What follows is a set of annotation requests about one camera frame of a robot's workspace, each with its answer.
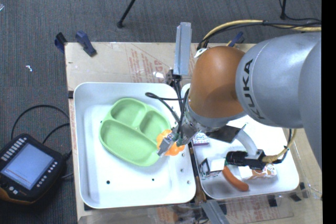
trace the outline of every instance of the gray carpet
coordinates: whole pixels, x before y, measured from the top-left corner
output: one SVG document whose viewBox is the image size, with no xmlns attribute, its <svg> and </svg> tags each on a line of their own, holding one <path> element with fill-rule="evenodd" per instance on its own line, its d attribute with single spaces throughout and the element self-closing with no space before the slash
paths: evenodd
<svg viewBox="0 0 336 224">
<path fill-rule="evenodd" d="M 54 45 L 62 32 L 76 41 L 78 30 L 91 41 L 175 42 L 176 27 L 190 22 L 192 42 L 200 42 L 214 27 L 239 19 L 281 20 L 279 0 L 136 0 L 123 28 L 116 23 L 130 0 L 0 0 L 0 148 L 10 141 L 18 116 L 32 106 L 50 104 L 68 112 L 64 54 Z M 322 0 L 287 0 L 291 18 L 321 19 Z M 245 43 L 293 33 L 272 27 L 240 29 Z M 238 31 L 227 31 L 211 42 L 228 42 Z M 36 108 L 16 124 L 14 136 L 29 133 L 40 141 L 67 123 L 56 109 Z M 71 149 L 70 130 L 57 130 L 46 143 L 62 153 Z M 67 173 L 72 171 L 71 159 Z M 60 182 L 32 207 L 0 201 L 0 223 L 76 223 L 74 181 Z"/>
</svg>

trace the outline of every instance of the table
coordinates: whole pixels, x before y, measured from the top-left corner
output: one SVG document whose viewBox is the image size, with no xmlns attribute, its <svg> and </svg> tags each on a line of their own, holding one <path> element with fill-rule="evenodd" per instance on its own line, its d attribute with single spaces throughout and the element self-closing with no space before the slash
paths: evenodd
<svg viewBox="0 0 336 224">
<path fill-rule="evenodd" d="M 76 42 L 65 44 L 65 64 L 69 92 L 69 112 L 71 125 L 72 157 L 76 189 L 77 219 L 84 223 L 179 223 L 173 207 L 119 208 L 109 210 L 85 210 L 80 197 L 78 175 L 78 152 L 76 149 L 76 121 L 73 92 L 84 82 L 155 82 L 162 83 L 165 74 L 174 67 L 175 43 L 133 43 L 133 42 L 93 42 L 97 54 L 90 57 L 83 46 Z M 196 47 L 191 44 L 189 76 L 183 76 L 182 85 L 189 83 L 195 65 Z M 208 47 L 224 44 L 208 44 Z M 237 44 L 247 51 L 253 44 Z M 291 148 L 300 178 L 306 189 L 283 198 L 278 211 L 261 205 L 262 201 L 238 200 L 226 205 L 230 223 L 323 223 L 322 215 L 322 171 L 313 155 L 303 129 L 299 129 Z M 186 212 L 181 212 L 187 219 Z"/>
</svg>

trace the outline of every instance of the green plate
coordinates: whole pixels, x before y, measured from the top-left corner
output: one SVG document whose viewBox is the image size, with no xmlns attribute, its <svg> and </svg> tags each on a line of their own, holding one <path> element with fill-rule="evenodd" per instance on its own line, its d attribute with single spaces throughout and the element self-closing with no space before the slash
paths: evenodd
<svg viewBox="0 0 336 224">
<path fill-rule="evenodd" d="M 139 166 L 154 164 L 156 137 L 170 129 L 158 110 L 134 98 L 119 99 L 101 122 L 99 139 L 115 156 Z"/>
</svg>

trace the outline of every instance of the display screen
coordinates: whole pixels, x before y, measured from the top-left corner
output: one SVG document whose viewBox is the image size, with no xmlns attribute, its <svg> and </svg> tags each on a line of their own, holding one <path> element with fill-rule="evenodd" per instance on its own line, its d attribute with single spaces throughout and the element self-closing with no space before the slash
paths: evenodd
<svg viewBox="0 0 336 224">
<path fill-rule="evenodd" d="M 31 190 L 53 160 L 48 154 L 27 143 L 0 173 Z"/>
</svg>

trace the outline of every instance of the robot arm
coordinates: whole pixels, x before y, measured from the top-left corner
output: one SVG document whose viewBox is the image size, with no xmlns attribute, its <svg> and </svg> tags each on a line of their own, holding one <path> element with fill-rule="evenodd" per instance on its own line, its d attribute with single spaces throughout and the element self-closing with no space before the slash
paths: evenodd
<svg viewBox="0 0 336 224">
<path fill-rule="evenodd" d="M 227 46 L 208 48 L 196 62 L 187 94 L 183 139 L 177 146 L 197 132 L 224 141 L 226 124 L 247 114 L 269 126 L 304 128 L 322 168 L 320 32 L 273 38 L 246 53 Z M 237 155 L 233 162 L 243 157 Z"/>
</svg>

